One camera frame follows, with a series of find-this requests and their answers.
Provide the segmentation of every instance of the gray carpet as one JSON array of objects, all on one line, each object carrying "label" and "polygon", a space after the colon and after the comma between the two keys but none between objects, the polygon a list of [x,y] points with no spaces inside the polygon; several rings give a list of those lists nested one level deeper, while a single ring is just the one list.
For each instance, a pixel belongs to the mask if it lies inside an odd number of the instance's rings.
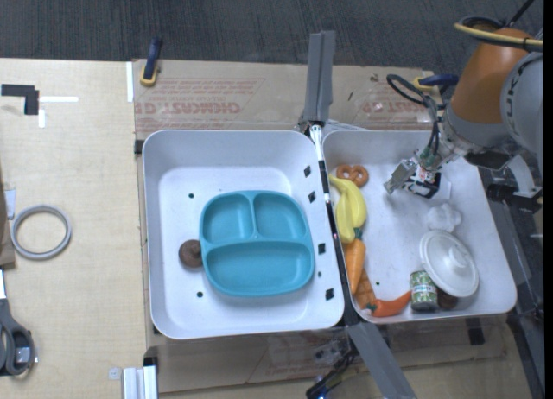
[{"label": "gray carpet", "polygon": [[[336,65],[460,73],[475,41],[453,23],[512,17],[525,0],[0,0],[0,56],[130,60],[152,36],[162,57],[304,63],[308,35],[337,32]],[[534,35],[543,0],[518,22]]]}]

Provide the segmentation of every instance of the small can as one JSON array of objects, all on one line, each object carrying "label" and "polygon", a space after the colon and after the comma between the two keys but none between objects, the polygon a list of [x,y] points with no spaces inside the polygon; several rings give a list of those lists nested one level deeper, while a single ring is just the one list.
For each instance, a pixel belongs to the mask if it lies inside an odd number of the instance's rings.
[{"label": "small can", "polygon": [[438,305],[438,289],[424,270],[410,275],[411,308],[417,312],[434,312]]}]

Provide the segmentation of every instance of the metal leg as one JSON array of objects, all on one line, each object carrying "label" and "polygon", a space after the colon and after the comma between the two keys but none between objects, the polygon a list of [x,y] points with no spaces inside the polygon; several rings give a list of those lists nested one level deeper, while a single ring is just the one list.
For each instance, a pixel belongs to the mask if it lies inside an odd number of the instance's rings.
[{"label": "metal leg", "polygon": [[371,322],[360,322],[349,326],[347,333],[380,388],[383,397],[386,399],[416,399],[415,393],[377,326]]},{"label": "metal leg", "polygon": [[157,399],[157,366],[125,368],[121,376],[122,399]]},{"label": "metal leg", "polygon": [[332,104],[332,65],[336,32],[321,31],[309,37],[308,84],[300,123],[326,122]]}]

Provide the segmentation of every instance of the orange vegetable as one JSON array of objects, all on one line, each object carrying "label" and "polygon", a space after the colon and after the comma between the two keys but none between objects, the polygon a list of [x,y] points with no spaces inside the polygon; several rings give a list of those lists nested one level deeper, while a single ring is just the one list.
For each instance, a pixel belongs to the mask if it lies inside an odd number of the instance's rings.
[{"label": "orange vegetable", "polygon": [[361,308],[366,308],[369,304],[373,305],[377,301],[377,296],[374,294],[369,275],[366,273],[365,269],[361,272],[359,285],[357,286],[354,296]]},{"label": "orange vegetable", "polygon": [[385,316],[400,314],[401,311],[405,307],[407,307],[407,304],[409,304],[410,300],[411,292],[408,291],[392,301],[383,301],[381,299],[376,299],[374,304],[368,304],[366,307],[372,310],[372,316],[375,316],[377,318],[384,318]]},{"label": "orange vegetable", "polygon": [[361,274],[365,269],[366,247],[358,237],[346,245],[344,258],[346,259],[347,279],[349,279],[352,293],[357,291]]}]

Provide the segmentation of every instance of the white lid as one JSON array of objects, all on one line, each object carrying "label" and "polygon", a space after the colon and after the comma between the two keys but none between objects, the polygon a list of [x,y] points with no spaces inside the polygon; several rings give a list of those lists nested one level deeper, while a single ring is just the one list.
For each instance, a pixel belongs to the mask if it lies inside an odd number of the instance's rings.
[{"label": "white lid", "polygon": [[446,231],[425,233],[420,243],[423,267],[435,285],[457,297],[472,295],[478,288],[478,270],[467,247]]}]

